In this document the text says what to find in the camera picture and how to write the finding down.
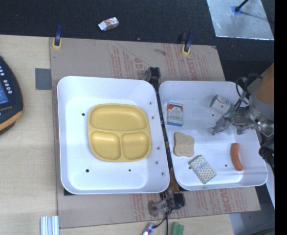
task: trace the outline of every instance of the cardboard sheet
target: cardboard sheet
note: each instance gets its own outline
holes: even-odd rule
[[[148,67],[159,67],[160,83],[166,80],[224,81],[218,52],[213,46],[191,46],[188,56],[182,45],[88,39],[62,39],[54,49],[51,38],[53,121],[56,154],[57,198],[60,228],[160,220],[149,214],[148,203],[160,201],[158,193],[72,195],[60,180],[58,137],[58,81],[68,75],[141,79]],[[184,191],[186,205],[169,218],[259,211],[254,187]]]

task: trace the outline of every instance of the blue mark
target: blue mark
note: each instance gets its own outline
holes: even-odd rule
[[[232,13],[235,14],[235,16],[240,16],[243,13],[243,11],[240,9],[238,12],[236,12],[235,11],[236,8],[237,8],[237,6],[232,6],[231,11],[232,11]]]

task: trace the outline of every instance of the wooden table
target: wooden table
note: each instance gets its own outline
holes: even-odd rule
[[[25,112],[0,136],[0,235],[39,235],[40,217],[58,215],[51,90],[36,90],[35,69],[50,68],[49,38],[0,35],[0,55],[22,88]],[[231,235],[229,215],[169,220],[184,235]],[[141,234],[147,222],[61,229],[61,235]],[[154,235],[166,234],[163,223]]]

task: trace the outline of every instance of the silver metal sheet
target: silver metal sheet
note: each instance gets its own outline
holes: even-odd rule
[[[261,0],[207,0],[217,37],[274,40]]]

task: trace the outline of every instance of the sausage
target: sausage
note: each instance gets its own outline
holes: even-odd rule
[[[230,156],[233,166],[237,171],[243,170],[243,165],[239,158],[239,144],[238,143],[232,143],[230,148]]]

